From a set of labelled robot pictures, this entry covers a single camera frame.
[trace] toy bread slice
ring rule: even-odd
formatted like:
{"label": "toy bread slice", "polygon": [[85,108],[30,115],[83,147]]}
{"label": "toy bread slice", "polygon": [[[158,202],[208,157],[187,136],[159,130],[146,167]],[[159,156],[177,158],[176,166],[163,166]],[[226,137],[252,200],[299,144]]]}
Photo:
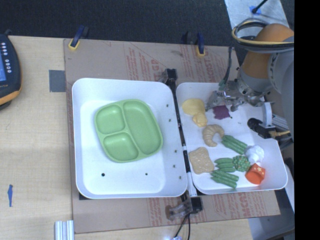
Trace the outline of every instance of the toy bread slice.
{"label": "toy bread slice", "polygon": [[211,161],[209,152],[205,147],[199,147],[191,151],[189,153],[189,160],[196,174],[211,173],[215,169],[215,165]]}

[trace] handheld device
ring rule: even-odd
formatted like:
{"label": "handheld device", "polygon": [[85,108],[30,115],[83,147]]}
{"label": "handheld device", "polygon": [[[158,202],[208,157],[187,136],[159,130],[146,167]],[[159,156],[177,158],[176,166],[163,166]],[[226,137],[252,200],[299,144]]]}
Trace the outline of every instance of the handheld device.
{"label": "handheld device", "polygon": [[0,34],[0,110],[10,105],[22,89],[22,70],[16,50],[6,34]]}

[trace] yellow food piece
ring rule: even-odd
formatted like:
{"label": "yellow food piece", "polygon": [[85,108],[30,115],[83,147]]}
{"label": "yellow food piece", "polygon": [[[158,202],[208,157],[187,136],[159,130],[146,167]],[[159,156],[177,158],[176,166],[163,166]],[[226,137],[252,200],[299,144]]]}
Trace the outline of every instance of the yellow food piece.
{"label": "yellow food piece", "polygon": [[182,103],[183,112],[194,116],[196,114],[204,114],[206,112],[205,103],[199,98],[190,98]]}
{"label": "yellow food piece", "polygon": [[205,115],[205,103],[200,98],[189,98],[182,103],[183,112],[193,116],[192,120],[198,127],[205,127],[208,123]]}
{"label": "yellow food piece", "polygon": [[209,147],[216,147],[218,144],[213,141],[214,135],[218,133],[221,138],[225,135],[225,130],[218,124],[209,124],[202,131],[204,143]]}
{"label": "yellow food piece", "polygon": [[194,121],[195,124],[199,127],[205,127],[208,123],[208,119],[203,113],[195,114],[192,118],[192,121]]}
{"label": "yellow food piece", "polygon": [[189,153],[189,160],[195,174],[211,173],[215,169],[208,150],[203,146],[191,151]]}

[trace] green plate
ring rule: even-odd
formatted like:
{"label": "green plate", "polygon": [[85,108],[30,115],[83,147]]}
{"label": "green plate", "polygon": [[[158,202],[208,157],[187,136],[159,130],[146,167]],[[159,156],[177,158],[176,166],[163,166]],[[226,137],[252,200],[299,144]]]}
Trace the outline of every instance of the green plate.
{"label": "green plate", "polygon": [[118,163],[150,157],[163,145],[153,112],[139,99],[121,100],[99,108],[94,125],[105,154]]}

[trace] light wood surface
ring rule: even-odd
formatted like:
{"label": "light wood surface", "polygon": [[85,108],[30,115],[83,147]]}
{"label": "light wood surface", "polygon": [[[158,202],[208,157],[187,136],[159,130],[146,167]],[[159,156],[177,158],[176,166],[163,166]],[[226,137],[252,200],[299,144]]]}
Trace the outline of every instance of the light wood surface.
{"label": "light wood surface", "polygon": [[[0,111],[0,239],[53,240],[73,219],[67,101],[50,92],[49,70],[65,70],[62,38],[10,36],[23,70],[20,95]],[[13,185],[12,207],[8,189]],[[76,234],[76,240],[170,240],[179,226]],[[179,234],[188,237],[188,224]],[[191,224],[191,240],[251,240],[247,219]]]}

